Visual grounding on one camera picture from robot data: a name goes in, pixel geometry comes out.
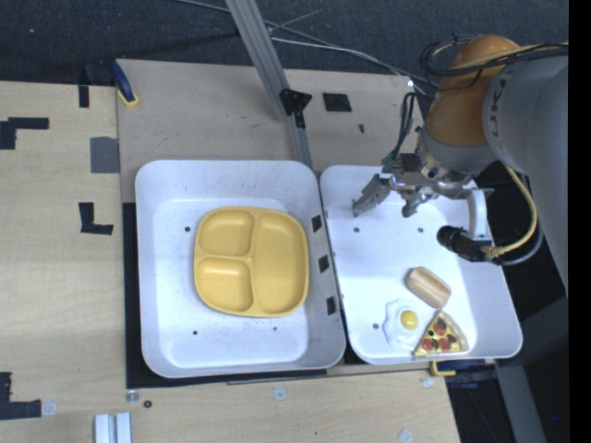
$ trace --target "egg yolk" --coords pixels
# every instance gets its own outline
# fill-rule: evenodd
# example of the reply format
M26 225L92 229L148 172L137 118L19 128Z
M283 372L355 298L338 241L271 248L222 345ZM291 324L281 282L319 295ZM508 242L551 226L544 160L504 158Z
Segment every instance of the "egg yolk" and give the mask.
M416 318L416 313L412 310L405 310L400 315L400 321L403 324L403 327L406 329L415 329L416 325L418 325L418 319Z

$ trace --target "wooden table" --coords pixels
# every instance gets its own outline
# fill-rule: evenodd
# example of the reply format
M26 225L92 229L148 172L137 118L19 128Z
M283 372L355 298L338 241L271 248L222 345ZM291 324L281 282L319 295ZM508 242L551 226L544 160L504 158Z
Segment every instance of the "wooden table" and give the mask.
M194 70L215 78L211 67ZM289 74L310 83L323 78ZM362 79L395 85L385 76L351 75L340 87L354 91ZM392 105L391 96L383 93L381 103ZM92 441L94 415L129 412L138 442L378 442L398 441L403 430L414 442L459 442L445 381L424 366L338 365L326 377L137 389L139 401L128 402L121 209L127 148L121 175L97 174L90 165L91 138L122 139L117 110L110 87L90 87L90 107L80 108L76 86L0 83L0 121L50 120L47 130L19 129L16 148L0 150L0 372L12 373L11 401L54 401L57 410L0 421L0 441ZM81 233L79 202L93 202L94 221L112 224L112 234ZM284 400L273 398L277 386Z

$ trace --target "black carpet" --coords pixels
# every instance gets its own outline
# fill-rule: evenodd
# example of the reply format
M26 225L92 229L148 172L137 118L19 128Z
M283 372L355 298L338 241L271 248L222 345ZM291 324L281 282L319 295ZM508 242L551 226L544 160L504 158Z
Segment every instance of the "black carpet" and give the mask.
M224 0L190 1L225 6ZM569 0L257 2L269 22L311 14L288 28L370 54L419 77L422 50L453 34L495 33L522 45L569 40ZM108 85L107 64L125 57L251 65L232 18L219 9L164 0L0 0L0 10L0 80L77 84L86 67L93 83ZM309 42L293 32L273 34ZM389 73L384 65L342 52L284 42L276 48L286 68ZM500 166L487 169L478 183L495 187L489 220L497 241L526 229L527 206ZM527 263L507 268L505 275L520 319L564 296L546 245ZM568 346L527 368L549 443L570 441L568 369ZM511 443L494 380L471 389L450 387L450 396L463 442Z

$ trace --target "toy pizza slice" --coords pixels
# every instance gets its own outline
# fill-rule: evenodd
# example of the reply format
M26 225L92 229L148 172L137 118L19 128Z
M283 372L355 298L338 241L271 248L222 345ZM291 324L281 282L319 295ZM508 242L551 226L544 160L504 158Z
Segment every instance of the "toy pizza slice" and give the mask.
M460 327L448 314L440 310L429 323L413 355L458 353L467 349L468 343Z

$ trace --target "toy fried egg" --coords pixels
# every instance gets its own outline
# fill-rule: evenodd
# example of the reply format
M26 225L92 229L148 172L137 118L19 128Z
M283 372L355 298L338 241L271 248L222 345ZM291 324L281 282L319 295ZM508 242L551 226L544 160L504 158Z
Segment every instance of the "toy fried egg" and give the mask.
M412 352L432 315L433 309L418 301L398 299L389 302L382 326L386 340L394 348Z

